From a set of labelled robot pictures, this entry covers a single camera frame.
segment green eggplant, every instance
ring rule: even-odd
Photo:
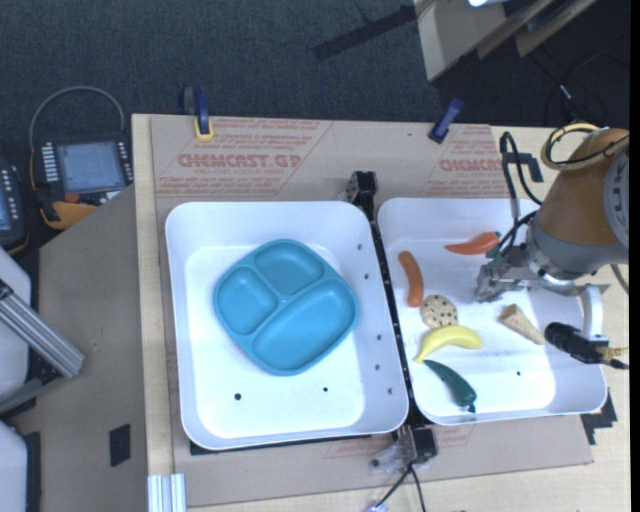
[[[425,359],[424,364],[431,368],[449,387],[453,394],[453,399],[458,405],[467,407],[469,412],[476,412],[474,402],[476,398],[478,398],[478,395],[466,380],[442,363]]]

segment carrot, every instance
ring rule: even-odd
[[[498,245],[498,242],[500,242],[498,236],[499,233],[495,231],[486,231],[468,242],[449,244],[444,247],[456,254],[485,254]]]
[[[407,273],[409,280],[409,294],[407,296],[407,304],[417,308],[422,304],[422,296],[424,295],[424,282],[422,281],[422,273],[418,262],[409,251],[402,251],[398,254],[400,265]]]

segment robotic hand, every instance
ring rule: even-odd
[[[571,158],[551,159],[566,133],[588,136]],[[503,292],[543,286],[577,295],[574,280],[607,264],[629,263],[629,132],[576,123],[554,131],[542,161],[560,174],[540,209],[514,224],[527,226],[526,242],[495,251],[480,269],[476,298],[491,302]]]

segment yellow banana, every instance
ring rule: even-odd
[[[422,338],[420,352],[413,360],[422,363],[431,352],[445,345],[457,345],[458,347],[478,349],[482,348],[482,340],[478,334],[463,325],[445,325],[427,332]]]

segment table surface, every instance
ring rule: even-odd
[[[147,429],[147,462],[150,475],[175,472],[169,411],[166,354],[164,344],[163,307],[160,270],[158,267],[158,235],[154,198],[153,154],[151,143],[152,115],[133,116],[133,154],[136,164],[136,215],[138,226],[138,259]],[[505,131],[492,128],[496,140]],[[508,131],[518,141],[521,152],[537,155],[550,129],[514,128]],[[546,185],[536,189],[543,194],[553,179],[553,171],[542,168]],[[520,195],[522,190],[516,188]],[[628,267],[623,266],[628,279]],[[602,269],[592,283],[612,283],[603,295],[605,308],[603,331],[612,346],[629,346],[628,296],[615,282],[609,268]],[[605,367],[605,378],[617,414],[613,428],[596,431],[592,447],[595,463],[557,469],[487,475],[458,480],[421,484],[427,510],[456,511],[599,511],[631,510],[629,372]],[[410,478],[386,501],[390,511],[419,510],[415,484]],[[257,502],[189,508],[206,511],[364,511],[388,490],[373,488],[338,493],[325,493]]]

